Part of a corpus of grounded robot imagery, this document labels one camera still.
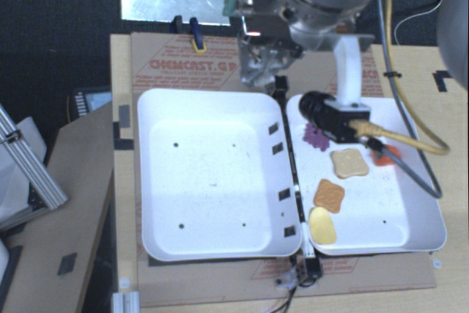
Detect brown cardboard board, red print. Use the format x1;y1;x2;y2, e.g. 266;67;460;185
130;32;437;308

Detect black cylinder on white bracket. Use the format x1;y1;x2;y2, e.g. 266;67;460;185
298;34;372;144

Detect white plastic tray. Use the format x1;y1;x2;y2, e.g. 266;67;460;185
285;93;448;257
136;87;304;263

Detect orange square biscuit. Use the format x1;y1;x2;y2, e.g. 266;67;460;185
312;178;346;215

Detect beige bread slice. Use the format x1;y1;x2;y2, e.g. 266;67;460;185
330;148;370;180

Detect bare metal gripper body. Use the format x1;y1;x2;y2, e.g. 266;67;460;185
247;0;375;62

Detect thin black and white rod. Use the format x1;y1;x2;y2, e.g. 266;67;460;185
273;88;317;261

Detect purple grapes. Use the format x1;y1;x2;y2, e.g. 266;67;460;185
303;122;331;153

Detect black block with thin wires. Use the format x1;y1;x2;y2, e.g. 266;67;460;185
273;75;291;93
295;254;324;287

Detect yellow oval toy food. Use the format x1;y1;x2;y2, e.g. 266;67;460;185
308;206;338;246

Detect red and green toy food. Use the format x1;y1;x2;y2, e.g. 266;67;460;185
372;144;402;167

